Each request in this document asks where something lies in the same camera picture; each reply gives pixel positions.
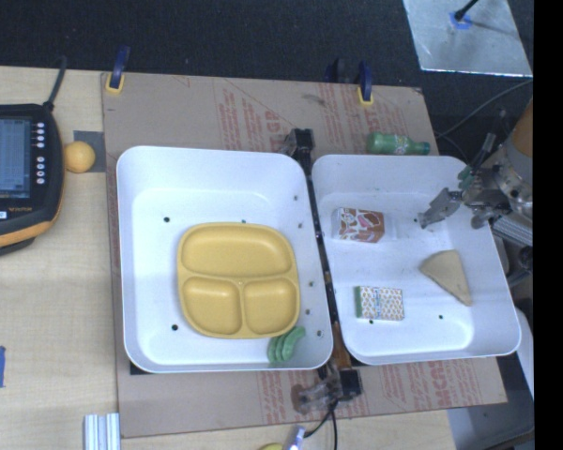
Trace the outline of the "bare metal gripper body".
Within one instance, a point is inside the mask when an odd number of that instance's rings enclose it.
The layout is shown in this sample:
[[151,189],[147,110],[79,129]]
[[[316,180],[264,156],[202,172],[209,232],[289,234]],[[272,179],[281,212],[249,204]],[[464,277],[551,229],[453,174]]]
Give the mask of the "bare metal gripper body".
[[466,167],[460,173],[462,203],[472,206],[489,206],[495,210],[494,221],[515,214],[525,223],[533,218],[533,187],[510,165],[489,168]]

